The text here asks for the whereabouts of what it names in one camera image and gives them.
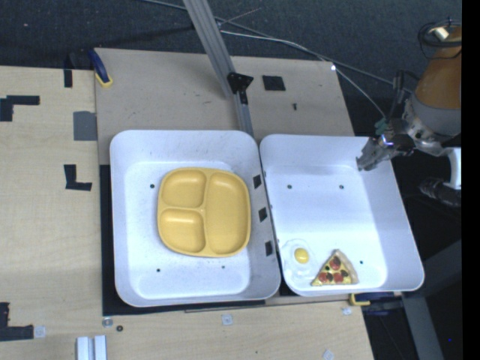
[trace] blue and yellow clamp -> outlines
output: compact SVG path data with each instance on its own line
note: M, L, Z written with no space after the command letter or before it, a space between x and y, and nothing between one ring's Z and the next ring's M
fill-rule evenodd
M95 78L97 79L98 83L102 88L109 88L113 84L113 79L107 73L107 69L105 68L102 59L93 49L88 51L88 58L90 59L91 63L93 64L93 68L95 69Z

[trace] egg yolk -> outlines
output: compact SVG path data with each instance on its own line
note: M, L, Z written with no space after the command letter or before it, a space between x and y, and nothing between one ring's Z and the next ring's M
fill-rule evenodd
M305 264L308 262L308 252L304 248L297 248L295 249L295 260L297 260L301 264Z

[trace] tray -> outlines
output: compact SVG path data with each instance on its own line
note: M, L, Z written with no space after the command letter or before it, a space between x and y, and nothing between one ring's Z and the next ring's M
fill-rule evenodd
M134 307L263 300L281 275L255 140L237 130L126 130L110 144L115 288ZM170 250L158 233L160 183L172 170L236 174L250 196L250 239L229 257Z
M270 135L260 144L265 183L288 287L301 296L409 291L424 280L390 161L359 172L367 137ZM307 263L295 260L305 249ZM311 286L340 249L357 284Z
M247 185L226 170L174 169L160 186L157 225L172 251L198 257L235 255L250 238Z

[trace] white tray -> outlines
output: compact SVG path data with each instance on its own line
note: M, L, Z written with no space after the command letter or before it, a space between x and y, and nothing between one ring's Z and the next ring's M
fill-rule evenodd
M270 135L260 144L283 276L301 296L408 291L424 271L390 161L359 172L366 137ZM310 252L307 265L293 258ZM340 249L358 272L355 285L311 286Z
M126 130L110 144L115 287L129 305L150 307L267 299L280 286L257 144L229 130ZM170 170L228 170L248 187L251 234L247 247L226 258L169 250L157 229L158 188ZM260 220L265 209L267 218Z

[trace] table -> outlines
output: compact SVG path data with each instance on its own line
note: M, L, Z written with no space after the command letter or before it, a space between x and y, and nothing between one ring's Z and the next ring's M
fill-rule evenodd
M0 98L40 96L0 122L0 302L9 326L46 332L0 343L0 358L74 359L75 339L94 335L106 335L109 359L373 358L362 311L344 300L112 316L104 328L99 149L74 139L74 113L98 111L94 74L73 70L65 88L63 70L0 67L0 81ZM65 189L65 164L91 190Z

